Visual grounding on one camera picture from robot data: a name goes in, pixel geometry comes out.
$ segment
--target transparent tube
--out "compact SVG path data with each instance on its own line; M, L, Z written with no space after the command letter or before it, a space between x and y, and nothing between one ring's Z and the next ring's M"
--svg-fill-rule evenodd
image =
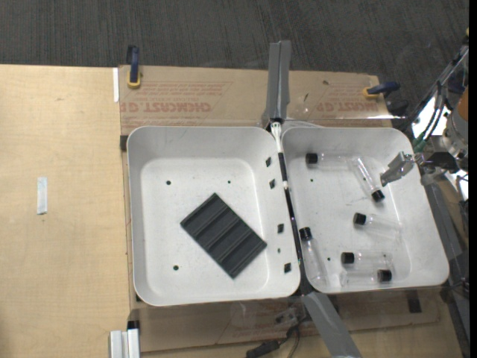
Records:
M322 286L328 283L326 269L318 250L318 243L313 238L308 227L300 229L303 262L306 276L313 286Z
M343 252L341 264L346 269L367 271L372 267L390 269L393 266L393 255L382 251Z
M388 219L375 213L355 213L353 217L355 229L372 235L385 237L388 239L401 239L402 225L397 220Z
M389 269L368 269L342 271L341 286L379 286L392 281L393 274Z
M371 195L374 201L378 202L385 198L381 191L381 186L375 182L369 172L369 168L363 162L361 157L350 157L347 159L350 169L353 170L356 178L361 184L363 190Z

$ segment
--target wooden table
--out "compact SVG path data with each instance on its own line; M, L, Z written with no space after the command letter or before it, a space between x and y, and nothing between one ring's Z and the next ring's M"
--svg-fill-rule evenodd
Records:
M107 357L129 315L119 107L113 71L0 66L0 357ZM37 178L48 213L37 215ZM458 357L435 324L353 333L365 357ZM288 347L269 355L286 357ZM244 356L252 345L149 354ZM295 357L328 357L319 336Z

